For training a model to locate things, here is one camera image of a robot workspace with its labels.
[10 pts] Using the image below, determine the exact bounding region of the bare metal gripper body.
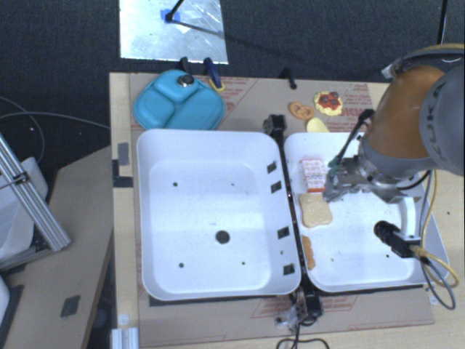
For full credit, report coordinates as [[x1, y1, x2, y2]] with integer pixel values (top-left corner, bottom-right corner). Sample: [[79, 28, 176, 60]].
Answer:
[[328, 156, 406, 205]]

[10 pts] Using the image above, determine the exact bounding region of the tan toast bread slice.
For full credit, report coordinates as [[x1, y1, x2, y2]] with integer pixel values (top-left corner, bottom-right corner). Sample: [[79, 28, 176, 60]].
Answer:
[[298, 192, 333, 230]]

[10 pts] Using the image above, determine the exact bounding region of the white and orange carton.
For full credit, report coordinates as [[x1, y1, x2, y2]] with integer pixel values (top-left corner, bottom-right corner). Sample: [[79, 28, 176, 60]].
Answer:
[[300, 156, 327, 194]]

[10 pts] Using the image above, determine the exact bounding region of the thin black rod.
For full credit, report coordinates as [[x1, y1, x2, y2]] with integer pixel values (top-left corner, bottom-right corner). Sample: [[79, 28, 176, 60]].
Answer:
[[272, 121, 316, 307]]

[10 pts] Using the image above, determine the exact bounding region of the white plastic tray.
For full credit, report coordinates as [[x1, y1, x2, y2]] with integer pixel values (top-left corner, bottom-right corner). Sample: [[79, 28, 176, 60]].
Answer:
[[283, 132, 450, 294], [136, 128, 303, 302]]

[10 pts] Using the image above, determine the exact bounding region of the orange-brown long biscuit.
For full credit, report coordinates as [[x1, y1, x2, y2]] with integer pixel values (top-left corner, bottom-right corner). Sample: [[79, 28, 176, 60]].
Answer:
[[301, 235, 318, 271]]

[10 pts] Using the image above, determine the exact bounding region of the pale yellow oval chip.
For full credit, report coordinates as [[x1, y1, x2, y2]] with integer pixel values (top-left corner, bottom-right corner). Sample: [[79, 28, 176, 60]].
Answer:
[[305, 116, 331, 135]]

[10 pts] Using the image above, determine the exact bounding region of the yellow and red pizza slice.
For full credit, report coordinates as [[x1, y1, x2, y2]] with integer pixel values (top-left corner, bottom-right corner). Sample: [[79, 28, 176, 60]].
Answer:
[[313, 90, 344, 117]]

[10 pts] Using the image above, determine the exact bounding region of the orange pretzel biscuit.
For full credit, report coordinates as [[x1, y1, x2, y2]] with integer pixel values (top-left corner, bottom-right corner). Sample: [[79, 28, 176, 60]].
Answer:
[[287, 101, 315, 121]]

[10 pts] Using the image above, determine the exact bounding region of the brown cardboard board red print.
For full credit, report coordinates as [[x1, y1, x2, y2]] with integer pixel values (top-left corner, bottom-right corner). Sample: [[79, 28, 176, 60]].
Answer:
[[129, 72, 436, 342]]

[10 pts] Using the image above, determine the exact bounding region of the blue divided plate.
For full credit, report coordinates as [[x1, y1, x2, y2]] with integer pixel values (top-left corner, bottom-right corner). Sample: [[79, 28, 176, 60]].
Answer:
[[132, 68, 227, 132]]

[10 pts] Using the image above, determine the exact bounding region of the black cylinder on white bracket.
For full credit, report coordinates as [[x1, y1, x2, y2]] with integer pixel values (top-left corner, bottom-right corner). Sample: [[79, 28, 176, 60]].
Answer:
[[373, 190, 423, 259]]

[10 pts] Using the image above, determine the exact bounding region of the black block with thin wires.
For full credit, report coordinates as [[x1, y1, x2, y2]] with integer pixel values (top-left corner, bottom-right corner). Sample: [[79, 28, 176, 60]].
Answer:
[[275, 287, 325, 329], [262, 113, 288, 137]]

